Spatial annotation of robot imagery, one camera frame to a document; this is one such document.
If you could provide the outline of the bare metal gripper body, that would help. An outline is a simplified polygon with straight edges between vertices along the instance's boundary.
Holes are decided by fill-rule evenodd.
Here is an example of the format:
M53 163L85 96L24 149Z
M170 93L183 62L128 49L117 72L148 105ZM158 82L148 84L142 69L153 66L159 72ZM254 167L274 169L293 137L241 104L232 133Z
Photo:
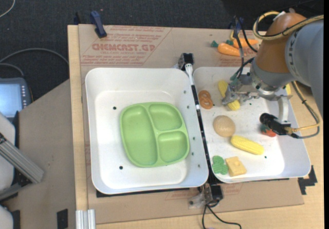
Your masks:
M240 94L246 93L257 93L259 98L269 101L278 101L283 97L289 99L289 94L284 92L279 94L278 88L267 85L254 74L243 74L239 77L231 78L227 88L231 88L237 93L238 101L240 101Z

